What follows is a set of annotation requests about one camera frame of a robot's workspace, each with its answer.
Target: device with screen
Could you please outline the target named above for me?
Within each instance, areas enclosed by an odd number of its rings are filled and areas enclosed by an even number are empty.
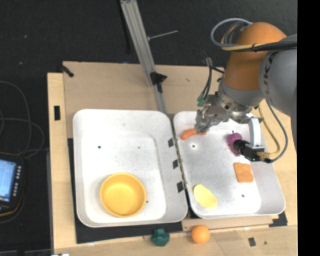
[[[19,155],[0,153],[0,217],[18,209],[25,179],[24,159]]]

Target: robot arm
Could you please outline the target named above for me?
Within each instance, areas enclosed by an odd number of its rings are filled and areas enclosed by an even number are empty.
[[[291,117],[297,148],[297,35],[286,36],[265,22],[251,23],[242,19],[229,19],[226,22],[234,20],[237,22],[228,29],[224,40],[234,37],[238,28],[235,44],[214,40],[214,32],[221,22],[211,32],[213,43],[224,50],[231,50],[231,53],[218,91],[212,95],[207,93],[201,99],[200,106],[203,108],[197,111],[194,128],[198,133],[204,133],[211,126],[229,119],[252,127],[252,118],[247,114],[266,99],[269,105]],[[252,136],[251,142],[237,141],[233,146],[242,151],[241,154],[247,154],[245,156],[249,159],[256,160],[259,156],[256,153],[262,149],[260,146],[255,148],[255,143]]]

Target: white tray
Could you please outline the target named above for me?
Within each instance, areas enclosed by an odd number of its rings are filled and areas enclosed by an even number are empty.
[[[181,221],[188,212],[178,190],[181,170],[169,118],[159,111],[83,109],[73,117],[76,210],[89,227],[114,227]],[[120,218],[100,202],[102,182],[130,173],[144,184],[143,210]]]
[[[240,133],[250,141],[247,124],[233,120],[212,126],[206,135],[195,135],[187,140],[181,134],[194,128],[197,113],[184,111],[173,118],[177,147],[192,210],[203,219],[237,216],[275,215],[285,208],[285,199],[274,167],[270,163],[250,162],[244,156],[235,156],[228,146],[227,136]],[[261,144],[266,145],[261,134]],[[234,163],[250,164],[254,180],[239,183]],[[218,199],[214,208],[204,208],[194,197],[193,189],[202,184]]]

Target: black bracket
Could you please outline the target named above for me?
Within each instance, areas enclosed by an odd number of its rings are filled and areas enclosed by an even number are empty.
[[[164,74],[159,74],[157,72],[151,72],[150,77],[151,77],[152,84],[154,86],[156,85],[159,93],[162,93],[163,90],[162,90],[161,83],[164,80],[166,80],[167,76]]]

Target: orange ball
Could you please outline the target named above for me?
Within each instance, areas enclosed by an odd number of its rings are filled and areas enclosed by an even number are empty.
[[[209,229],[205,225],[195,226],[191,231],[191,238],[197,244],[205,244],[210,238]]]

